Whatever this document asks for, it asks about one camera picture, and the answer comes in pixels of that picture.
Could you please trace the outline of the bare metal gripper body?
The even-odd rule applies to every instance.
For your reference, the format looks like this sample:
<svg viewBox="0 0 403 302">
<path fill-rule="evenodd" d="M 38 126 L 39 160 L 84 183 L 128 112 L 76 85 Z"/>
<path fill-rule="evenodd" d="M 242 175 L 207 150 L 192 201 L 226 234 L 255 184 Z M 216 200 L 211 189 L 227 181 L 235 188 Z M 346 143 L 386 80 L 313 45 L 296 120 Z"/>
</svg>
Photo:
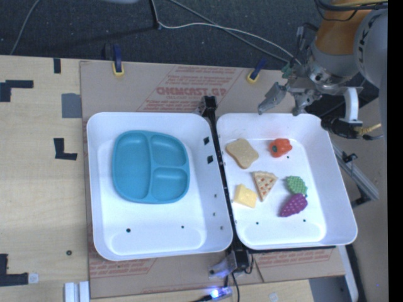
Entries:
<svg viewBox="0 0 403 302">
<path fill-rule="evenodd" d="M 295 98 L 319 99 L 323 94 L 338 96 L 346 90 L 346 78 L 330 73 L 316 61 L 288 64 L 286 90 Z"/>
</svg>

